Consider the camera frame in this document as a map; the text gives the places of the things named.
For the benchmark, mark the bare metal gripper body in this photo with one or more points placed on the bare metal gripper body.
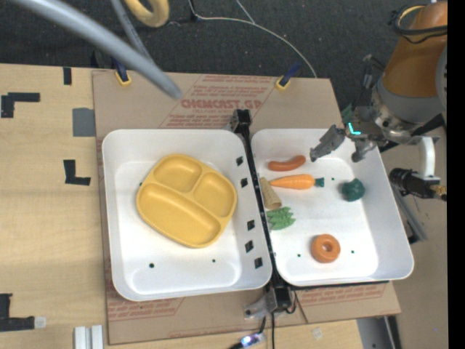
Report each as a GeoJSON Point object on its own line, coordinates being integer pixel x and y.
{"type": "Point", "coordinates": [390, 126]}

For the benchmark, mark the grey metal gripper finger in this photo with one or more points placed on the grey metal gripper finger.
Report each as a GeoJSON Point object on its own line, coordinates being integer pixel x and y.
{"type": "Point", "coordinates": [327, 144]}
{"type": "Point", "coordinates": [363, 150]}

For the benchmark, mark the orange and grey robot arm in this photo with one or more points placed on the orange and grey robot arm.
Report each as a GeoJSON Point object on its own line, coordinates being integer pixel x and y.
{"type": "Point", "coordinates": [414, 67]}

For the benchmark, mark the green broccoli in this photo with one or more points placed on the green broccoli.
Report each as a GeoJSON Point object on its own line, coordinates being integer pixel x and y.
{"type": "Point", "coordinates": [352, 189]}

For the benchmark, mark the orange sausage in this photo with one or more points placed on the orange sausage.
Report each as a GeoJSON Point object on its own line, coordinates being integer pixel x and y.
{"type": "Point", "coordinates": [287, 163]}

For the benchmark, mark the orange carrot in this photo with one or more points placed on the orange carrot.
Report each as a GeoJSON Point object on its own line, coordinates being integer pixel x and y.
{"type": "Point", "coordinates": [292, 181]}

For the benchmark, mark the white plastic tray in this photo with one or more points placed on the white plastic tray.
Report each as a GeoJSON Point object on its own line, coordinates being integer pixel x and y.
{"type": "Point", "coordinates": [181, 267]}
{"type": "Point", "coordinates": [327, 213]}

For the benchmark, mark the beige ice cream cone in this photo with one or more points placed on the beige ice cream cone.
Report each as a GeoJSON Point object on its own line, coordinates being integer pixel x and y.
{"type": "Point", "coordinates": [270, 195]}

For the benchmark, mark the green pea pods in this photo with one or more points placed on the green pea pods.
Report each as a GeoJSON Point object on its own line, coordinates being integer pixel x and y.
{"type": "Point", "coordinates": [280, 219]}

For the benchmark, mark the thin black rod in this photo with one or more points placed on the thin black rod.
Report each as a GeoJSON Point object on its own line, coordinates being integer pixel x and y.
{"type": "Point", "coordinates": [262, 209]}

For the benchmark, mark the orange doughnut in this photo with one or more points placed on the orange doughnut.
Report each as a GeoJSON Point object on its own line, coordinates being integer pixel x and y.
{"type": "Point", "coordinates": [325, 248]}

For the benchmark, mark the yellow divided plate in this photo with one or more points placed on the yellow divided plate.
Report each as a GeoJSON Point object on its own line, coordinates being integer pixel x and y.
{"type": "Point", "coordinates": [185, 200]}

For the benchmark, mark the brown cardboard board, red print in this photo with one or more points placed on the brown cardboard board, red print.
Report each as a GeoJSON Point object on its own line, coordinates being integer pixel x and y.
{"type": "Point", "coordinates": [152, 104]}

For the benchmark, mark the black cylinder on white bracket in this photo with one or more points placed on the black cylinder on white bracket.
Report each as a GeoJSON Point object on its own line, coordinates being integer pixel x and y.
{"type": "Point", "coordinates": [417, 183]}

